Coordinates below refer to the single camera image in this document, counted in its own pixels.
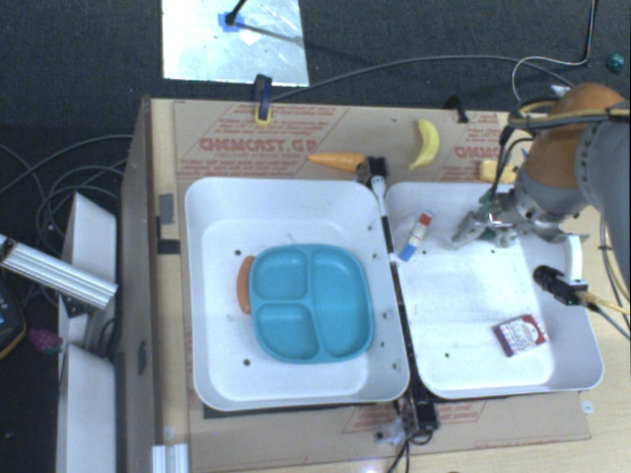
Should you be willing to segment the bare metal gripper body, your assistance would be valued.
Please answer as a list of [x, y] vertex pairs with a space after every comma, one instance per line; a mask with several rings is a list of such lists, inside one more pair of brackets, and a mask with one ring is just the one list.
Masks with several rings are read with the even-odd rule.
[[483, 239], [491, 239], [494, 228], [513, 228], [520, 232], [519, 237], [535, 235], [548, 242], [562, 236], [562, 217], [547, 212], [522, 190], [496, 193], [481, 220]]

